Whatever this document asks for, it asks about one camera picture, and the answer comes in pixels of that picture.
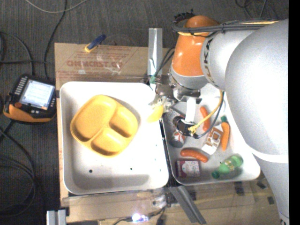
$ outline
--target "bottle cap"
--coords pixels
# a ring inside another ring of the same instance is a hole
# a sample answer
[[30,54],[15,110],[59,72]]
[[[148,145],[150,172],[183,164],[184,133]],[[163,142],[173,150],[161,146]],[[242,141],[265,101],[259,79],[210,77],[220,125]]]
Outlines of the bottle cap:
[[219,173],[218,171],[213,171],[213,172],[211,173],[211,175],[212,175],[212,177],[215,178],[215,179],[217,179],[217,178],[220,177],[220,173]]

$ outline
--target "green plastic bottle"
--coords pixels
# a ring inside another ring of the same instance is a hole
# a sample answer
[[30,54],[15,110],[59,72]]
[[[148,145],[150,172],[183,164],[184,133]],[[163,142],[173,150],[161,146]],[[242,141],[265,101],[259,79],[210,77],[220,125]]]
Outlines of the green plastic bottle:
[[242,166],[243,158],[239,154],[234,154],[222,162],[216,171],[211,173],[212,177],[217,179],[221,174],[228,174],[236,168]]

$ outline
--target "yellow cable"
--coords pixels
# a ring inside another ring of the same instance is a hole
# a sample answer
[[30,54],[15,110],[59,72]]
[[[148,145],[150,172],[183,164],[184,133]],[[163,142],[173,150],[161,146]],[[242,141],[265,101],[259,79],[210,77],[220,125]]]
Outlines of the yellow cable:
[[216,110],[221,106],[222,101],[223,101],[223,92],[222,92],[222,90],[220,90],[220,100],[219,100],[219,103],[216,106],[216,108],[213,111],[211,111],[211,113],[208,114],[205,118],[203,118],[200,122],[198,122],[196,125],[193,125],[188,128],[188,130],[191,131],[192,135],[196,132],[197,128],[199,128],[202,123],[204,123],[207,119],[209,119],[216,112]]

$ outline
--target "cable connector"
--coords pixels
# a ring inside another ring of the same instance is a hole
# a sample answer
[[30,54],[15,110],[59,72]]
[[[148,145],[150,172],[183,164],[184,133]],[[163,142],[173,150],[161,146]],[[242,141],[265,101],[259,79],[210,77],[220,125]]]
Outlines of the cable connector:
[[101,36],[97,37],[94,41],[87,44],[84,47],[85,51],[90,53],[91,51],[93,51],[97,47],[97,45],[101,44],[105,39],[106,39],[106,35],[102,34]]

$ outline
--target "white cable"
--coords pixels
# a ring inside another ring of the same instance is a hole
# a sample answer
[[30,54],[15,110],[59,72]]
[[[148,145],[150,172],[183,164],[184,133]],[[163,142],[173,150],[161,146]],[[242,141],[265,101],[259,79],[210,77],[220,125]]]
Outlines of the white cable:
[[32,6],[34,6],[35,8],[37,8],[38,10],[41,10],[41,11],[43,11],[43,12],[45,12],[45,13],[63,13],[63,12],[67,12],[67,11],[70,11],[70,10],[74,9],[74,8],[78,7],[79,5],[85,3],[85,2],[87,2],[87,1],[89,1],[89,0],[83,0],[83,1],[81,1],[80,3],[76,4],[75,6],[70,7],[70,8],[68,8],[68,9],[66,9],[66,10],[62,10],[62,11],[47,11],[47,10],[43,10],[43,9],[39,8],[38,6],[34,5],[34,4],[33,4],[32,2],[30,2],[29,0],[25,0],[25,1],[27,1],[29,4],[31,4]]

